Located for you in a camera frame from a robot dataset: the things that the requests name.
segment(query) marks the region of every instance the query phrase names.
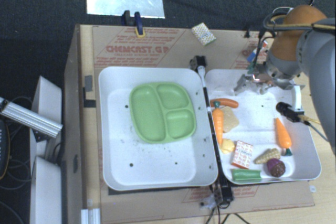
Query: white tray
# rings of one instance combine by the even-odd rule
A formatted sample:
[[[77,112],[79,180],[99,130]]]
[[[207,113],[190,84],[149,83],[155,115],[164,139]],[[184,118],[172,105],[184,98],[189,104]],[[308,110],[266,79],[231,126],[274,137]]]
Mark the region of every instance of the white tray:
[[[225,176],[231,182],[244,184],[272,183],[280,181],[311,180],[319,177],[321,163],[310,134],[309,128],[302,123],[292,123],[281,116],[276,110],[278,102],[292,104],[291,91],[285,91],[278,87],[268,90],[264,95],[254,89],[246,90],[234,96],[234,87],[245,70],[218,70],[209,71],[206,75],[206,83],[209,98],[229,98],[237,101],[239,107],[233,109],[233,113],[239,119],[240,124],[230,132],[224,134],[224,138],[234,142],[241,140],[253,145],[251,164],[249,169],[261,170],[261,180],[234,181],[231,169],[237,167],[231,165],[233,153],[220,152],[222,167]],[[254,164],[254,159],[269,148],[277,148],[283,151],[277,144],[275,133],[275,118],[280,118],[288,130],[293,153],[290,157],[281,157],[285,163],[286,172],[280,178],[272,177],[267,172],[265,164]]]
[[[149,144],[135,132],[129,95],[138,85],[175,82],[188,92],[196,130],[184,140]],[[218,175],[203,86],[198,74],[180,68],[108,67],[99,75],[103,176],[115,190],[192,187]]]

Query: toy corn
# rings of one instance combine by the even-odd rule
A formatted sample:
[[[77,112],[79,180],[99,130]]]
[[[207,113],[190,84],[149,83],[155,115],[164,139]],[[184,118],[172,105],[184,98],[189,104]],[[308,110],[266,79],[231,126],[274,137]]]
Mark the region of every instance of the toy corn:
[[[270,159],[280,159],[281,155],[277,148],[266,151],[254,160],[255,164],[267,163]]]

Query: green divided plate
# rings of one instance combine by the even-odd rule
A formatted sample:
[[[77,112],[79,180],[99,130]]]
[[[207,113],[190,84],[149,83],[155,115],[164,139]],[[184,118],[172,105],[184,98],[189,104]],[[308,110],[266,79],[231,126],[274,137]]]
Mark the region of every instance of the green divided plate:
[[[138,136],[148,143],[167,143],[191,136],[196,129],[193,104],[186,90],[172,82],[135,87],[130,111]]]

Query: metal bar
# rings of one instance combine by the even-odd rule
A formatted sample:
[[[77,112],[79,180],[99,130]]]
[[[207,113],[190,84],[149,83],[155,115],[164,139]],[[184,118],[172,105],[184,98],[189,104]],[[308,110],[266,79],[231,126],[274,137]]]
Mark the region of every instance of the metal bar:
[[[225,174],[223,172],[222,168],[222,161],[221,157],[219,155],[219,149],[217,145],[217,137],[216,137],[216,132],[215,132],[215,127],[213,123],[213,118],[212,118],[212,113],[211,113],[211,106],[210,106],[210,101],[208,97],[208,92],[207,92],[207,87],[205,83],[205,67],[204,66],[198,66],[197,67],[197,73],[201,77],[202,85],[203,85],[203,91],[204,91],[204,97],[205,97],[205,103],[206,107],[208,110],[208,117],[209,117],[209,122],[210,122],[210,129],[212,133],[212,138],[213,138],[213,143],[214,143],[214,149],[215,149],[215,155],[216,155],[216,160],[217,160],[217,166],[218,166],[218,181],[220,184],[220,190],[222,193],[222,198],[223,198],[223,204],[229,204],[231,201],[233,201],[233,192],[231,189],[231,186],[229,185]]]
[[[55,138],[61,131],[63,125],[47,119],[29,109],[12,102],[8,102],[6,107],[0,111],[0,115],[32,128],[35,131]]]

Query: toy carrot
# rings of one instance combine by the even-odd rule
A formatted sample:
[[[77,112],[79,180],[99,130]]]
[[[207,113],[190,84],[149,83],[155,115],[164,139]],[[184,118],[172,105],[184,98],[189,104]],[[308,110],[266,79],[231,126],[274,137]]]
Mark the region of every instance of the toy carrot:
[[[224,112],[219,108],[220,104],[219,101],[214,101],[215,109],[212,112],[212,118],[214,121],[217,142],[221,146],[223,142]]]
[[[291,156],[292,152],[290,151],[289,148],[292,145],[292,140],[290,139],[289,133],[287,132],[286,128],[284,127],[282,122],[279,120],[279,118],[276,118],[276,129],[277,129],[279,145],[282,148],[286,149],[285,156]]]

